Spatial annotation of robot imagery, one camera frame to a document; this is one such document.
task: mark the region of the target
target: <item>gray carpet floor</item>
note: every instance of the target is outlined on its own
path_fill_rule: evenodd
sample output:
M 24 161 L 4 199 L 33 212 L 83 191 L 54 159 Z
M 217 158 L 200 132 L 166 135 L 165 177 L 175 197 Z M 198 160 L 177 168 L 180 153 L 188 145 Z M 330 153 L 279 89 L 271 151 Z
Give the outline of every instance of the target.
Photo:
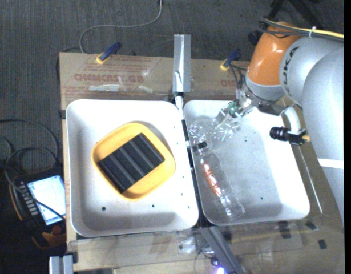
M 225 59 L 239 48 L 249 61 L 255 46 L 248 34 L 257 30 L 273 0 L 162 0 L 160 17 L 140 27 L 98 27 L 85 33 L 86 53 L 101 53 L 114 42 L 119 54 L 172 57 L 174 34 L 190 34 L 194 59 Z M 344 33 L 344 0 L 305 0 L 324 29 Z M 159 13 L 158 0 L 0 0 L 0 120 L 23 119 L 47 127 L 58 143 L 62 161 L 59 52 L 78 52 L 80 35 L 97 25 L 141 25 Z M 311 27 L 288 2 L 279 20 Z M 25 147 L 55 150 L 49 133 L 34 123 L 0 123 L 0 159 Z M 25 151 L 12 159 L 24 172 L 49 167 L 43 150 Z M 0 273 L 47 273 L 48 257 L 65 248 L 35 248 L 12 209 L 5 180 L 0 182 Z

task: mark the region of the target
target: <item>clear plastic bottle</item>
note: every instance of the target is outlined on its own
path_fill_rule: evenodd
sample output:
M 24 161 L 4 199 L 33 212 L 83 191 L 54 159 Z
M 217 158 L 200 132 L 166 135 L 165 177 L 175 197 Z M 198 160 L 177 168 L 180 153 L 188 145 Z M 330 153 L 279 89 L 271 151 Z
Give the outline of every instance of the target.
M 229 221 L 236 220 L 245 213 L 245 208 L 239 202 L 222 170 L 219 158 L 209 149 L 207 142 L 194 145 L 192 150 L 195 156 L 196 172 L 203 173 L 212 191 L 215 207 L 222 209 Z

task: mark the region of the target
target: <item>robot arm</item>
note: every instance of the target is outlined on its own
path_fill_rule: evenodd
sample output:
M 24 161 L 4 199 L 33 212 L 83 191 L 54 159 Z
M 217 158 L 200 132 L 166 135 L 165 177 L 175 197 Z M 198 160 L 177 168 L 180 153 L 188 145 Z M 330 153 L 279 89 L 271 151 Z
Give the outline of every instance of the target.
M 281 38 L 264 33 L 239 91 L 239 115 L 247 114 L 251 107 L 268 112 L 274 109 L 276 113 L 285 112 L 291 122 L 294 118 L 291 111 L 276 109 L 277 100 L 284 95 L 302 108 L 311 144 L 344 226 L 343 89 L 344 39 L 298 35 Z M 300 145 L 306 137 L 303 130 L 275 129 L 279 130 L 272 129 L 271 136 L 274 133 L 275 139 L 292 144 Z

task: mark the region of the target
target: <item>tape strip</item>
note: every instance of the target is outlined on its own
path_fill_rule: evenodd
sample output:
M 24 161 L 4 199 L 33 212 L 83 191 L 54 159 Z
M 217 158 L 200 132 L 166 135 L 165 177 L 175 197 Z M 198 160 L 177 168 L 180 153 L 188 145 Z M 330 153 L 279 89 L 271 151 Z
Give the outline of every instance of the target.
M 320 163 L 320 166 L 322 166 L 322 167 L 340 168 L 341 170 L 344 169 L 344 161 L 343 160 L 318 158 L 318 162 Z

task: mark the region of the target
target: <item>bottle cap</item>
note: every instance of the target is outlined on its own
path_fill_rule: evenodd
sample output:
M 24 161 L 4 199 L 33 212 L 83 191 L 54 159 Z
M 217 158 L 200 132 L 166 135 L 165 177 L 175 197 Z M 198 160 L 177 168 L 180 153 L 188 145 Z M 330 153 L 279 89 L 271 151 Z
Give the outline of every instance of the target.
M 207 142 L 206 141 L 203 141 L 201 143 L 198 143 L 194 146 L 192 146 L 192 151 L 195 152 L 197 150 L 201 150 L 202 148 L 206 147 L 207 146 Z

